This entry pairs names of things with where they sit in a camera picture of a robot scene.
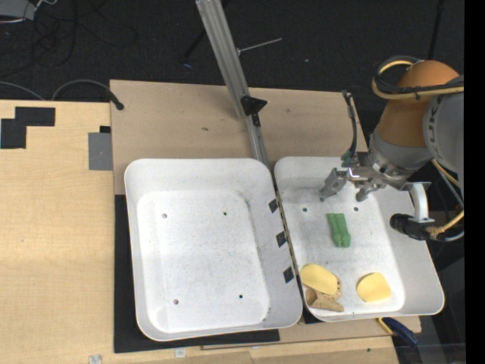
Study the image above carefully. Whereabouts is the tan triangular toy chip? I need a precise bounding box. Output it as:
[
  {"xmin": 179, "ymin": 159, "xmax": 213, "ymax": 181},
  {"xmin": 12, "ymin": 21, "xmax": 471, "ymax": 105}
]
[{"xmin": 310, "ymin": 292, "xmax": 346, "ymax": 313}]

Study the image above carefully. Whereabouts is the black cylinder on white bracket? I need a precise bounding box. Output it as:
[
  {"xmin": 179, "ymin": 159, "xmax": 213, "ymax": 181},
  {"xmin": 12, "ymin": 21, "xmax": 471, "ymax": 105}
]
[{"xmin": 390, "ymin": 181, "xmax": 437, "ymax": 241}]

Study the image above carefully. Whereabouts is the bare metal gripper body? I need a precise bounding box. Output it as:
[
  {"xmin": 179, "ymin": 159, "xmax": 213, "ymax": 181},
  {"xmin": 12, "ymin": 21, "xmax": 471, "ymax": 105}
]
[{"xmin": 343, "ymin": 152, "xmax": 413, "ymax": 190}]

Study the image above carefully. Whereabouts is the yellow toy potato slice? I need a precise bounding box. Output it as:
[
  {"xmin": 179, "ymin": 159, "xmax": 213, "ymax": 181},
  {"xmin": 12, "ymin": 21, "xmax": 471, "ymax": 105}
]
[
  {"xmin": 355, "ymin": 272, "xmax": 393, "ymax": 303},
  {"xmin": 299, "ymin": 263, "xmax": 341, "ymax": 297}
]

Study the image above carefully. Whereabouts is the green ridged toy vegetable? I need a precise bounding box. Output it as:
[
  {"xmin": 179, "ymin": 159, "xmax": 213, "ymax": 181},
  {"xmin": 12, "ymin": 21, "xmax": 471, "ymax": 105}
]
[{"xmin": 326, "ymin": 212, "xmax": 352, "ymax": 249}]

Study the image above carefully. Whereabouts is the white plastic tray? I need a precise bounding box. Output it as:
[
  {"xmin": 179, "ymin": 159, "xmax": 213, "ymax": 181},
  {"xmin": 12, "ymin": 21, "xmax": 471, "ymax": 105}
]
[
  {"xmin": 273, "ymin": 155, "xmax": 445, "ymax": 323},
  {"xmin": 124, "ymin": 158, "xmax": 304, "ymax": 342}
]

